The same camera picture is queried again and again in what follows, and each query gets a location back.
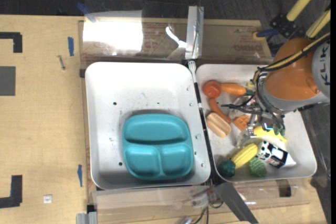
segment gray square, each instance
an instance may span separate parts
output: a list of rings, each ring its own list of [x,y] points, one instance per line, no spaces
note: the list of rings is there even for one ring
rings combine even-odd
[[[16,67],[0,67],[0,95],[15,96]]]

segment screw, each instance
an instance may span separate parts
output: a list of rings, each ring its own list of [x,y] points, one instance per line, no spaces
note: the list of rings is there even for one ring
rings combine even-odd
[[[59,62],[60,62],[60,64],[61,64],[62,69],[65,70],[65,66],[64,66],[64,64],[63,64],[61,55],[57,56],[57,58],[58,58],[58,60],[59,60]]]

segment yellow corn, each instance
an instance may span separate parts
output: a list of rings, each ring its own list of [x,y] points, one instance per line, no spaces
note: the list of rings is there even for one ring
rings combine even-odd
[[[258,146],[256,144],[249,144],[242,148],[231,158],[236,164],[236,169],[242,167],[244,164],[248,163],[254,156],[258,153]]]

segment teal tray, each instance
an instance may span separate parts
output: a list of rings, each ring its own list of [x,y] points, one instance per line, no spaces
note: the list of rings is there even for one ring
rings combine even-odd
[[[169,114],[128,118],[122,130],[122,150],[127,170],[142,180],[186,176],[194,162],[188,126]]]

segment wooden table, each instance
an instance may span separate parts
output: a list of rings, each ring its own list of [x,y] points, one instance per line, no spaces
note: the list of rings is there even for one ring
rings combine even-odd
[[[76,223],[88,202],[85,121],[79,77],[79,22],[83,17],[0,15],[1,32],[20,32],[23,52],[0,39],[0,66],[16,67],[15,96],[0,96],[0,197],[8,197],[12,175],[23,176],[23,202],[0,209],[0,223]],[[68,37],[74,40],[70,56]],[[65,70],[57,56],[61,55]],[[82,186],[77,174],[82,167]],[[310,203],[256,209],[260,223],[326,223],[316,190]],[[44,195],[52,203],[44,203]],[[178,223],[181,218],[143,224]],[[210,223],[238,221],[231,212]]]

